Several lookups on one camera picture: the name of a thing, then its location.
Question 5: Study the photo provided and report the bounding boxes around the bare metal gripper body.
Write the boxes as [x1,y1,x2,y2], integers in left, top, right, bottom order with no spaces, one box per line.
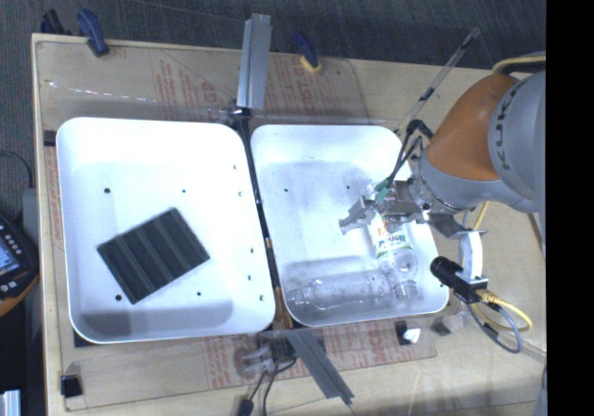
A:
[369,178,465,233]

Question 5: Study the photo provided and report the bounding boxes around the white plastic tray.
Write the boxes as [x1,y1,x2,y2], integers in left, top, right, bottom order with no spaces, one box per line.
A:
[249,123,451,329]
[55,116,278,345]

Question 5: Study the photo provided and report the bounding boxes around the clear plastic bottle printed label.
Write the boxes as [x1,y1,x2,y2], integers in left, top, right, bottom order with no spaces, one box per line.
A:
[370,213,420,278]

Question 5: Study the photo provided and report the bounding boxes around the black ribbed rectangular panel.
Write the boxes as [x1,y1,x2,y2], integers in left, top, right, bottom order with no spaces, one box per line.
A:
[96,206,212,306]

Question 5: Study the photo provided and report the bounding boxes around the brown cardboard board red print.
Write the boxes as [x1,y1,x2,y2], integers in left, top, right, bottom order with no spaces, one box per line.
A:
[35,40,440,411]

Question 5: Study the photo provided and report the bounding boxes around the black cylinder on white bracket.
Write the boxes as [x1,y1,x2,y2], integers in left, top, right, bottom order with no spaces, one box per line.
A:
[429,227,491,306]

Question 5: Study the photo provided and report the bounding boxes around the black block with thin wires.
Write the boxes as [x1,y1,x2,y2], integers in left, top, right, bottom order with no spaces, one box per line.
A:
[256,331,299,362]

